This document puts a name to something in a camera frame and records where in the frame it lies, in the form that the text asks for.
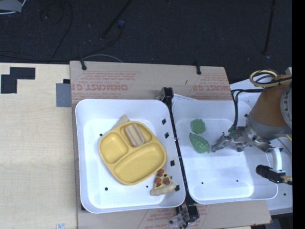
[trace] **cardboard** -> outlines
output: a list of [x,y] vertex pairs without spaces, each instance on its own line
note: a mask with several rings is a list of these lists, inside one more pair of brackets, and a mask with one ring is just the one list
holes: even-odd
[[[101,99],[156,99],[163,87],[172,87],[175,94],[198,100],[231,100],[230,85],[223,67],[157,65],[115,62],[70,62],[71,103],[77,192],[78,226],[95,228],[175,228],[168,219],[175,208],[131,210],[92,214],[81,209],[79,190],[78,146],[75,127],[75,106],[86,98]],[[224,204],[197,205],[199,219],[189,224],[190,229],[216,229],[271,223],[264,200]]]

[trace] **white tray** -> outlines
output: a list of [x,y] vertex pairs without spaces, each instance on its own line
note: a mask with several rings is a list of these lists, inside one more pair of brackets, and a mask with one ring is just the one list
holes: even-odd
[[[136,185],[117,181],[98,151],[100,134],[107,133],[122,115],[145,124],[162,143],[167,160],[163,169],[178,191],[151,196],[155,174]],[[146,208],[177,207],[185,200],[185,188],[173,136],[170,113],[159,100],[85,99],[75,109],[80,165],[81,203],[91,213]]]
[[[245,114],[251,108],[239,101],[238,125],[245,126]],[[235,111],[233,101],[179,100],[174,102],[173,116],[190,196],[200,204],[215,204],[254,199],[271,199],[277,194],[277,184],[258,175],[257,165],[271,167],[268,154],[257,147],[245,147],[237,152],[228,146],[216,152],[198,153],[189,133],[190,122],[201,118],[206,131],[200,134],[211,145],[222,133],[228,134]]]

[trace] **yellow plate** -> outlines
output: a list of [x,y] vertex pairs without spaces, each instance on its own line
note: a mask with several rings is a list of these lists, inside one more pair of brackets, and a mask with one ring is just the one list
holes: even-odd
[[[145,142],[133,147],[125,127],[136,123]],[[143,123],[128,121],[103,135],[99,153],[113,176],[126,185],[137,184],[157,172],[166,162],[166,151],[158,138]]]

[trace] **pizza slice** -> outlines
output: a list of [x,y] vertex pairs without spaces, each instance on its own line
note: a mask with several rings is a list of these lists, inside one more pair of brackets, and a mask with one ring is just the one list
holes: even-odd
[[153,188],[151,195],[161,195],[168,193],[176,188],[176,185],[172,181],[171,177],[163,170],[157,171],[157,175],[153,181]]

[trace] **light wood surface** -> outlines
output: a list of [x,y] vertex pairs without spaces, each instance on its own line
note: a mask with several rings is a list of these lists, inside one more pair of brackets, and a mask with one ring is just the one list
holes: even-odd
[[[0,63],[0,74],[10,66]],[[77,228],[71,108],[56,106],[69,65],[35,67],[16,94],[0,94],[0,228]]]

